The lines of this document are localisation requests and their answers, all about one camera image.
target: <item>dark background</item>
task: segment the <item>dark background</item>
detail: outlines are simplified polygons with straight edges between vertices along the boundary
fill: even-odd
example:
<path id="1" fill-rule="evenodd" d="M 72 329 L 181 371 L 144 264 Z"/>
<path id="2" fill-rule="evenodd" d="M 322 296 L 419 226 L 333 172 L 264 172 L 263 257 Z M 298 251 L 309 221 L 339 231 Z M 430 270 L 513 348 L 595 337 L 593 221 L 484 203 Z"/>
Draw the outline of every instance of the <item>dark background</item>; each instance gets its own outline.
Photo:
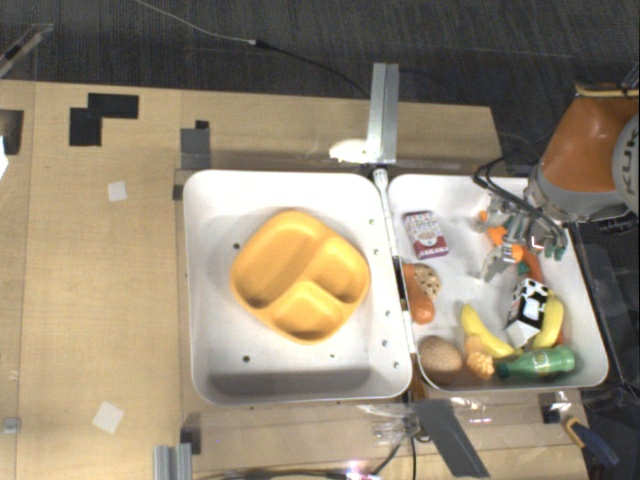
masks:
<path id="1" fill-rule="evenodd" d="M 401 100 L 491 107 L 512 165 L 544 151 L 575 79 L 619 82 L 638 61 L 639 0 L 144 1 L 331 66 L 366 91 L 373 62 L 399 63 Z M 54 31 L 9 78 L 364 97 L 317 66 L 210 37 L 131 0 L 0 0 L 0 50 L 43 22 Z M 630 226 L 581 231 L 586 268 L 602 278 L 591 283 L 594 301 L 622 358 L 585 397 L 591 424 L 624 458 L 608 474 L 621 479 L 640 477 L 640 413 L 629 395 L 639 377 L 637 221 Z"/>

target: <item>table surface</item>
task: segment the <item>table surface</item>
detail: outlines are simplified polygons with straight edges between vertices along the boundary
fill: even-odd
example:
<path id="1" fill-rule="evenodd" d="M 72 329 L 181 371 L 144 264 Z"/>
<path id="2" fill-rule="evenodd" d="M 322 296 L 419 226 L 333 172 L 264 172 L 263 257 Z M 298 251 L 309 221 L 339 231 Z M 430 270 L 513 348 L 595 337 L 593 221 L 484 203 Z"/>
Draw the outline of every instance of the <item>table surface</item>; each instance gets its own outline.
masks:
<path id="1" fill-rule="evenodd" d="M 69 109 L 86 107 L 89 92 L 138 95 L 139 117 L 103 119 L 102 147 L 70 147 Z M 275 428 L 290 408 L 273 409 L 275 423 L 258 430 L 246 424 L 253 408 L 216 412 L 193 398 L 172 199 L 180 129 L 209 121 L 214 165 L 250 169 L 279 158 L 330 169 L 332 144 L 366 136 L 368 102 L 0 81 L 0 108 L 25 113 L 21 151 L 0 181 L 0 416 L 22 423 L 18 434 L 0 435 L 0 479 L 150 478 L 153 447 L 177 444 L 185 407 L 209 411 L 209 428 L 233 436 L 227 448 L 194 457 L 198 478 L 213 471 L 211 457 L 218 470 L 260 466 L 265 454 L 290 446 Z M 398 134 L 398 157 L 430 170 L 468 173 L 500 155 L 483 107 L 402 103 Z M 108 185 L 117 181 L 127 199 L 110 202 Z M 564 396 L 584 421 L 579 394 Z M 463 421 L 492 477 L 511 478 L 517 468 L 519 478 L 586 478 L 579 449 L 559 425 L 542 423 L 537 400 L 466 400 L 467 409 L 493 415 L 491 425 Z M 124 412 L 113 434 L 93 424 L 105 401 Z M 326 434 L 313 431 L 327 410 L 301 409 L 303 446 L 287 466 L 342 460 L 326 451 Z M 388 451 L 370 433 L 352 434 L 364 454 L 354 458 Z M 432 444 L 418 445 L 418 454 L 419 471 L 450 478 Z M 408 446 L 398 455 L 385 478 L 410 478 Z"/>

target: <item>bottle label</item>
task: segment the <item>bottle label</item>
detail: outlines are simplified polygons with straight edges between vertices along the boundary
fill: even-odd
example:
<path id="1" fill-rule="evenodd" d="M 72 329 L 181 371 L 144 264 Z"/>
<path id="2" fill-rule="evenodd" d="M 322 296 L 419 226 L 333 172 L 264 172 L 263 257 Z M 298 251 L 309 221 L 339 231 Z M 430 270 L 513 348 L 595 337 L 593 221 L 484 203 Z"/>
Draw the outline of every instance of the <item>bottle label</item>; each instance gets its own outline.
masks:
<path id="1" fill-rule="evenodd" d="M 542 351 L 533 353 L 533 367 L 538 375 L 546 375 L 551 372 L 551 361 L 549 356 Z"/>

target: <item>wooden table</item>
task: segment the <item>wooden table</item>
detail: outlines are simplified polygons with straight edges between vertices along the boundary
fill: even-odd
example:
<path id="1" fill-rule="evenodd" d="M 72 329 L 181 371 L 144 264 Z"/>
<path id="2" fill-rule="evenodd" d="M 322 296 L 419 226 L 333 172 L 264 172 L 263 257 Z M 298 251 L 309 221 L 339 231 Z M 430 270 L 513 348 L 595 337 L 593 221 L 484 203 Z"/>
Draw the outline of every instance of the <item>wooden table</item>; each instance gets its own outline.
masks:
<path id="1" fill-rule="evenodd" d="M 102 147 L 70 147 L 69 109 L 86 107 L 89 92 L 138 95 L 139 117 L 104 119 Z M 0 416 L 22 420 L 17 439 L 0 436 L 0 479 L 148 479 L 153 447 L 177 444 L 182 425 L 180 129 L 209 121 L 214 152 L 230 163 L 326 158 L 333 143 L 366 136 L 368 102 L 0 81 L 0 108 L 25 111 L 22 150 L 0 181 Z M 401 104 L 398 144 L 400 158 L 449 172 L 500 155 L 482 107 Z M 116 181 L 127 199 L 110 202 Z M 584 419 L 577 393 L 569 398 Z M 527 400 L 517 403 L 535 408 Z M 92 424 L 103 401 L 124 411 L 113 435 Z M 506 415 L 509 400 L 496 404 Z M 586 478 L 577 447 L 532 414 L 474 431 L 493 477 L 511 478 L 516 464 L 520 478 Z M 315 442 L 307 463 L 323 437 Z M 422 475 L 449 478 L 433 445 L 418 452 Z M 399 455 L 385 478 L 410 478 L 408 450 Z"/>

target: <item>small package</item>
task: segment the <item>small package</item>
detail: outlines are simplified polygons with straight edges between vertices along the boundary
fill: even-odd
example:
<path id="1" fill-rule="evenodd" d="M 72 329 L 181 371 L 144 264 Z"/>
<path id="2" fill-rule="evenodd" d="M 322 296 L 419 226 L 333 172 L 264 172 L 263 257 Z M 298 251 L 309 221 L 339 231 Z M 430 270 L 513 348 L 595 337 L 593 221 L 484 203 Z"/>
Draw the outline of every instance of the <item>small package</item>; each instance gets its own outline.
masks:
<path id="1" fill-rule="evenodd" d="M 513 293 L 507 334 L 515 348 L 524 347 L 542 329 L 549 288 L 533 279 L 523 279 Z"/>
<path id="2" fill-rule="evenodd" d="M 433 212 L 406 213 L 402 221 L 419 260 L 444 256 L 449 252 Z"/>

